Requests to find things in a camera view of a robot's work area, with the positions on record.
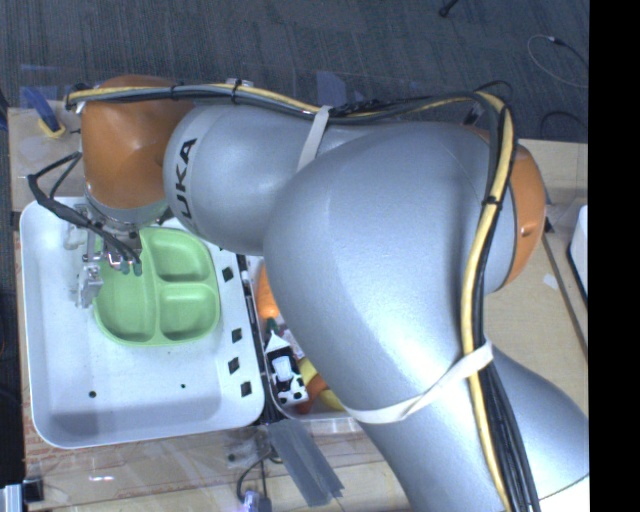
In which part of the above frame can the yellow banana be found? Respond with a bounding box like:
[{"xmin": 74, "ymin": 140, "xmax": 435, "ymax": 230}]
[{"xmin": 298, "ymin": 356, "xmax": 347, "ymax": 413}]

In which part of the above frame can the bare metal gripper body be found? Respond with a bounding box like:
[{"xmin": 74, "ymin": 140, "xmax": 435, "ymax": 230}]
[{"xmin": 81, "ymin": 218, "xmax": 144, "ymax": 267}]

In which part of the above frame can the black and white milk carton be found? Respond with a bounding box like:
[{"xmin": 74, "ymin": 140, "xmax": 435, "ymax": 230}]
[{"xmin": 263, "ymin": 331, "xmax": 310, "ymax": 407}]

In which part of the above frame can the green divided plate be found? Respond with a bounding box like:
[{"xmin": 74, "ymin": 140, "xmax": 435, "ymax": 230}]
[{"xmin": 92, "ymin": 226, "xmax": 222, "ymax": 348}]

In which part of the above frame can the white plastic tray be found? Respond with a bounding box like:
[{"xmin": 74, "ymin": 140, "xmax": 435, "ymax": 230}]
[
  {"xmin": 19, "ymin": 195, "xmax": 267, "ymax": 450},
  {"xmin": 243, "ymin": 253, "xmax": 362, "ymax": 422}
]

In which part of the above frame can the orange carrot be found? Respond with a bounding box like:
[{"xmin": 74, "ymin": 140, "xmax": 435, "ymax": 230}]
[{"xmin": 256, "ymin": 263, "xmax": 281, "ymax": 335}]

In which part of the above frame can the orange rounded toy food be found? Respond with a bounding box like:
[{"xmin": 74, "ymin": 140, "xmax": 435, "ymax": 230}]
[{"xmin": 295, "ymin": 374, "xmax": 330, "ymax": 415}]

